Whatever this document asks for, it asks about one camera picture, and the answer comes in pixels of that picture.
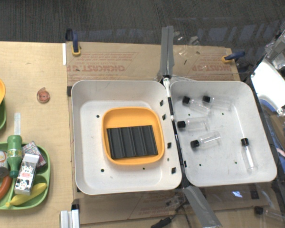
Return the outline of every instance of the toy banana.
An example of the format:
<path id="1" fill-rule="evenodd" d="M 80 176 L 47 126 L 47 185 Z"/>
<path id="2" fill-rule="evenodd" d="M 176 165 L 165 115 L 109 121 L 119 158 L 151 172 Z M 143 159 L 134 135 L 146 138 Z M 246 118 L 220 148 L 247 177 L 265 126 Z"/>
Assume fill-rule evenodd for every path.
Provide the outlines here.
<path id="1" fill-rule="evenodd" d="M 38 183 L 35 184 L 32 187 L 32 193 L 31 195 L 24 195 L 24 194 L 18 194 L 15 195 L 10 202 L 5 203 L 6 207 L 9 207 L 10 205 L 20 205 L 23 204 L 31 199 L 33 199 L 34 197 L 38 196 L 39 194 L 41 194 L 46 188 L 47 188 L 47 184 L 46 183 Z"/>

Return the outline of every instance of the white plastic container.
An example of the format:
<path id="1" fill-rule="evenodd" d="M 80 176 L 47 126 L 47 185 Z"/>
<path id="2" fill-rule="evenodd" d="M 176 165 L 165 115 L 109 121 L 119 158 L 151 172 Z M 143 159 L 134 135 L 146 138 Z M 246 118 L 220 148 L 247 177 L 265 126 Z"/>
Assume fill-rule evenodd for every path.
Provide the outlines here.
<path id="1" fill-rule="evenodd" d="M 177 129 L 185 175 L 198 187 L 236 185 L 272 181 L 276 164 L 257 110 L 252 91 L 242 82 L 175 81 L 170 85 L 173 113 L 176 121 L 208 117 L 211 131 L 220 134 L 218 148 L 193 151 L 190 142 L 207 134 L 208 130 Z M 192 111 L 183 97 L 202 99 L 203 95 L 232 99 L 231 111 L 216 109 L 211 115 Z M 163 131 L 165 153 L 154 163 L 120 166 L 108 160 L 104 153 L 101 119 L 109 109 L 143 106 L 159 117 Z M 155 81 L 83 80 L 72 88 L 73 128 L 75 146 L 75 178 L 85 194 L 100 195 L 152 190 L 172 190 L 181 181 L 178 149 L 171 121 L 167 92 Z M 247 172 L 240 140 L 245 136 L 254 150 L 258 170 Z"/>

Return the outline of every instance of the green bottle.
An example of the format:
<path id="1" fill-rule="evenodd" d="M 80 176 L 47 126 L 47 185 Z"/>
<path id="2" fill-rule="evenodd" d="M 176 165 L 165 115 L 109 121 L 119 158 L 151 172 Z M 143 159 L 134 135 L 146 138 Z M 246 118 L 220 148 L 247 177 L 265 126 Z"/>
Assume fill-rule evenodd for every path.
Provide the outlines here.
<path id="1" fill-rule="evenodd" d="M 9 176 L 18 177 L 19 167 L 22 162 L 22 138 L 20 135 L 8 137 L 7 162 L 10 166 Z"/>

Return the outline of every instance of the toy sausage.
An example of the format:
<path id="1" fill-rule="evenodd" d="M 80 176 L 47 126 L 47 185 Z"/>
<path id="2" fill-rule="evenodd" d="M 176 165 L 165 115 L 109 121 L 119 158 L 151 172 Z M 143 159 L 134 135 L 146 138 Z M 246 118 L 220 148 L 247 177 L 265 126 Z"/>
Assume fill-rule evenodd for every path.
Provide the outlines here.
<path id="1" fill-rule="evenodd" d="M 9 175 L 3 178 L 2 184 L 0 186 L 0 200 L 4 197 L 4 195 L 10 189 L 12 180 L 13 179 Z"/>

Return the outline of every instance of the black vial cap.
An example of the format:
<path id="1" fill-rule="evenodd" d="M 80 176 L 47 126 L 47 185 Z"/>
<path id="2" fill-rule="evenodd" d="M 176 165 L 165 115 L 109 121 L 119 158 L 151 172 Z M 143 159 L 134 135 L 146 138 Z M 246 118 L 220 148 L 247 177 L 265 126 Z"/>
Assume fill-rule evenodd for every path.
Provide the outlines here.
<path id="1" fill-rule="evenodd" d="M 264 212 L 264 209 L 260 206 L 255 206 L 255 213 L 258 215 L 262 215 Z"/>
<path id="2" fill-rule="evenodd" d="M 204 102 L 210 103 L 210 100 L 211 100 L 211 98 L 209 96 L 206 96 L 206 95 L 203 96 Z"/>
<path id="3" fill-rule="evenodd" d="M 198 140 L 193 140 L 193 141 L 191 141 L 190 145 L 191 145 L 191 148 L 197 148 L 197 147 L 200 146 Z"/>
<path id="4" fill-rule="evenodd" d="M 184 98 L 182 99 L 182 102 L 183 102 L 184 104 L 189 104 L 190 98 L 187 97 L 187 96 L 184 96 Z"/>
<path id="5" fill-rule="evenodd" d="M 178 128 L 184 128 L 184 127 L 186 127 L 185 121 L 179 121 L 179 122 L 177 122 L 177 127 L 178 127 Z"/>
<path id="6" fill-rule="evenodd" d="M 243 146 L 248 146 L 249 145 L 248 138 L 241 139 L 241 142 L 242 142 Z"/>

